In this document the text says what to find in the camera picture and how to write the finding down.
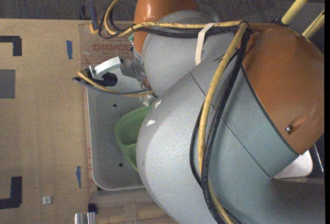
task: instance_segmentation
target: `gray square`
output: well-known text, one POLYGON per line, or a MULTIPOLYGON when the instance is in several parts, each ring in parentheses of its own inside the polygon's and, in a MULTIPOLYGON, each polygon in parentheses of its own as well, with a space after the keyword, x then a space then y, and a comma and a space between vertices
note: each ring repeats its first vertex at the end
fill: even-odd
POLYGON ((0 99, 15 98, 15 70, 0 70, 0 99))

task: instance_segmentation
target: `small white cube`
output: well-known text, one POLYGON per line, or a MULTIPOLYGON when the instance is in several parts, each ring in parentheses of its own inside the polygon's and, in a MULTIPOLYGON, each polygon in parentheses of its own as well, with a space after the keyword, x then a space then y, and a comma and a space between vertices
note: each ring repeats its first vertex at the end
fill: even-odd
POLYGON ((48 205, 52 203, 52 197, 51 196, 45 196, 42 197, 42 204, 43 205, 48 205))

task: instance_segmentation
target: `green object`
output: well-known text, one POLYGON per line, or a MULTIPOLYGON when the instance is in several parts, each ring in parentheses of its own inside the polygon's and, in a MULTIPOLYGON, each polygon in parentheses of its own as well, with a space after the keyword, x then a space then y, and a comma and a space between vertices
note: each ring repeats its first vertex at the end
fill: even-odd
POLYGON ((114 134, 125 157, 137 171, 136 142, 144 118, 152 106, 143 106, 122 116, 114 127, 114 134))

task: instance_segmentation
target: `white strap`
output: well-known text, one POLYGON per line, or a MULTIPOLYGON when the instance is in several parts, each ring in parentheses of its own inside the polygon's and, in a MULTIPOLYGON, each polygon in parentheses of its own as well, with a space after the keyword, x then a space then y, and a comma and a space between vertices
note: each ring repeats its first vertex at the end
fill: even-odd
POLYGON ((204 39, 206 32, 212 28, 215 23, 208 23, 199 33, 197 38, 197 46, 196 46, 196 53, 195 53, 195 64, 199 65, 201 63, 202 58, 202 50, 204 45, 204 39))

